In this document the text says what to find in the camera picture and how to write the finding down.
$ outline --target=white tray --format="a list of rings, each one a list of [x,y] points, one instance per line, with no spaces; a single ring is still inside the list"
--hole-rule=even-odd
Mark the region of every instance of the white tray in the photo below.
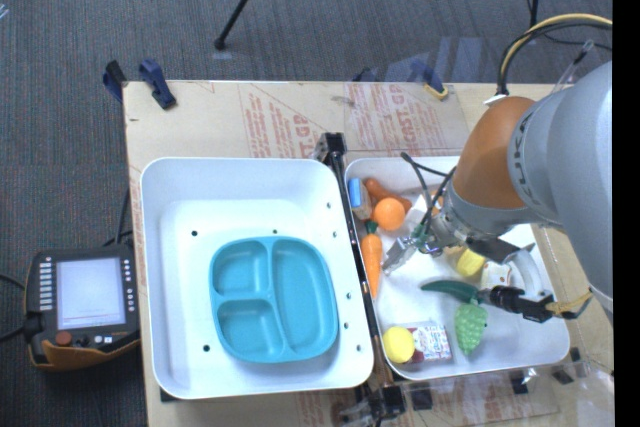
[[[335,389],[369,377],[371,339],[331,169],[311,159],[162,158],[146,167],[141,188],[153,371],[167,393],[202,399]],[[209,265],[224,244],[274,232],[324,256],[339,331],[311,359],[251,363],[218,339]]]
[[[449,172],[457,157],[421,157],[416,162],[441,172]],[[427,185],[437,188],[442,177],[423,172]],[[363,158],[353,161],[346,169],[345,180],[351,178],[377,178],[383,186],[415,201],[420,193],[420,182],[410,164],[401,158]],[[363,223],[356,219],[359,237],[365,233]],[[379,231],[386,252],[402,231],[389,236]],[[535,242],[529,225],[520,225],[502,237],[519,247]],[[542,256],[537,246],[531,252],[540,271],[542,286],[553,291]],[[381,273],[374,310],[380,333],[397,324],[415,324],[433,320],[447,330],[453,357],[449,360],[413,365],[388,364],[401,376],[411,380],[434,379],[553,364],[563,359],[569,350],[569,332],[564,320],[552,318],[542,324],[525,320],[522,315],[508,313],[493,306],[485,306],[489,313],[487,327],[480,345],[466,356],[457,345],[454,329],[455,310],[460,301],[449,294],[425,292],[420,285],[425,281],[462,279],[447,262],[446,256],[431,257],[416,252],[402,267],[389,276]],[[517,268],[512,271],[512,285],[524,287]]]

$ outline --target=orange ball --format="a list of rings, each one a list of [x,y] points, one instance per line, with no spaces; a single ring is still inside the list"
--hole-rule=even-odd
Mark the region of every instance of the orange ball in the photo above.
[[[397,230],[404,223],[405,211],[402,203],[396,198],[384,198],[376,203],[371,220],[378,223],[383,230]]]

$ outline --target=robotic arm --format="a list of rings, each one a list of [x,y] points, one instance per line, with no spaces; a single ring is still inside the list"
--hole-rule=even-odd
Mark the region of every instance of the robotic arm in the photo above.
[[[538,102],[507,96],[491,105],[418,248],[462,243],[502,262],[513,247],[499,237],[513,226],[563,229],[613,322],[611,80],[610,61]]]

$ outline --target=gray floor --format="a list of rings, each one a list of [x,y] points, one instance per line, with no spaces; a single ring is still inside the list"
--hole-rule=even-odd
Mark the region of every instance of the gray floor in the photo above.
[[[113,236],[127,186],[121,105],[102,85],[116,59],[128,79],[154,58],[167,79],[350,80],[370,68],[406,80],[419,58],[444,82],[492,82],[502,52],[530,26],[527,0],[0,0],[0,273],[26,279],[36,252]],[[612,17],[613,0],[540,0],[537,20]],[[612,46],[580,27],[557,38]],[[510,82],[556,82],[578,46],[538,38]],[[590,52],[578,76],[611,59]],[[0,333],[22,322],[22,295],[0,281]],[[0,425],[140,426],[141,356],[43,374],[21,337],[0,345]]]

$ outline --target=blue plate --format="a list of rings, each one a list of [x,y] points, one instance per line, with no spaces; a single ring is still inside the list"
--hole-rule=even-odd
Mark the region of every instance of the blue plate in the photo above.
[[[244,361],[313,358],[338,334],[329,269],[304,240],[273,236],[225,244],[211,260],[209,292],[222,346]]]

